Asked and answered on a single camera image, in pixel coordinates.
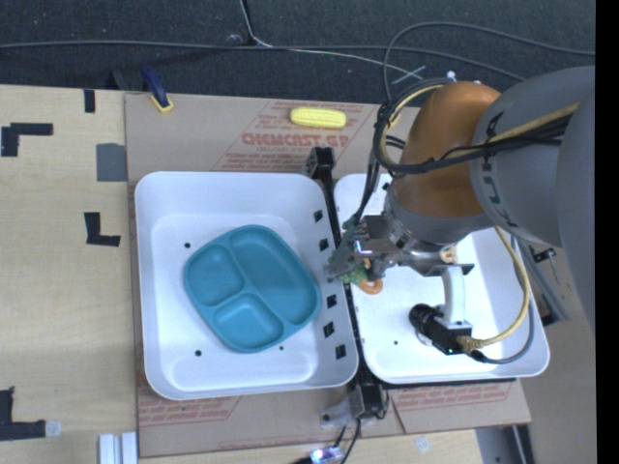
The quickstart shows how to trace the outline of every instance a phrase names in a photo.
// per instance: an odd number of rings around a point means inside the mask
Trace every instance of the dark background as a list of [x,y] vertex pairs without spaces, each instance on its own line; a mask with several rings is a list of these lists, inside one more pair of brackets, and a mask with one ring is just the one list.
[[[500,91],[522,78],[595,62],[596,0],[0,0],[0,84],[142,90],[151,67],[170,93],[334,102],[386,100],[419,78],[456,73]],[[460,23],[552,45],[533,45]],[[54,41],[209,44],[69,44]],[[272,46],[346,46],[331,53]],[[245,45],[247,48],[231,49]],[[366,49],[362,46],[374,46]],[[588,54],[561,48],[585,50]],[[333,53],[355,55],[346,57]]]

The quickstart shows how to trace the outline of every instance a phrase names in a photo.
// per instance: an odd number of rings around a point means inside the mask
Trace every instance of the blue plate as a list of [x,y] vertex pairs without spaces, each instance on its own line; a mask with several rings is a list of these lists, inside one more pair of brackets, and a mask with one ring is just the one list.
[[246,225],[217,237],[185,265],[185,288],[221,341],[259,352],[301,330],[320,308],[320,289],[273,230]]

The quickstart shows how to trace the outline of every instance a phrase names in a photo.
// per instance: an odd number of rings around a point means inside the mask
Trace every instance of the blue clip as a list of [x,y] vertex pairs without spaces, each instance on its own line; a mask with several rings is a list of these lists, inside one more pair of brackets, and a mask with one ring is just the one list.
[[174,108],[174,103],[167,97],[162,82],[155,72],[146,66],[142,66],[139,72],[142,74],[142,78],[146,81],[148,88],[151,90],[151,101],[157,110],[161,113],[166,113]]

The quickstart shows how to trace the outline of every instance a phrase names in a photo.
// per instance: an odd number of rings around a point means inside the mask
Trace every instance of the cardboard box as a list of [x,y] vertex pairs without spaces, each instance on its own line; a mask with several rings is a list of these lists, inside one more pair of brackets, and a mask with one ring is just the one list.
[[[321,425],[320,414],[346,397],[347,387],[172,401],[148,386],[142,362],[139,275],[133,192],[155,171],[304,172],[312,147],[334,149],[335,179],[364,173],[378,105],[320,101],[173,95],[160,113],[148,94],[125,95],[132,241],[133,307],[140,456],[161,456],[332,442],[341,428]],[[294,106],[346,113],[341,130],[295,126]],[[417,113],[405,108],[390,134],[403,139]],[[362,438],[527,423],[530,415],[518,380],[390,390],[384,420],[372,420]]]

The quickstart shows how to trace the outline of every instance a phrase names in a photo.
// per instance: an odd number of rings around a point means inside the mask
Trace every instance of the table surface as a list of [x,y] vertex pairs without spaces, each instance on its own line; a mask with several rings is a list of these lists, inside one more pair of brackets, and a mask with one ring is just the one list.
[[[91,116],[82,90],[0,86],[0,99],[0,126],[54,126],[0,159],[0,390],[15,387],[14,421],[62,424],[58,437],[0,442],[0,463],[94,463],[99,435],[136,431],[127,183],[98,183],[96,171],[97,145],[125,144],[123,93],[98,91]],[[101,213],[118,247],[85,245],[87,212]],[[314,447],[156,462],[286,463]],[[473,429],[360,439],[350,460],[482,463]]]

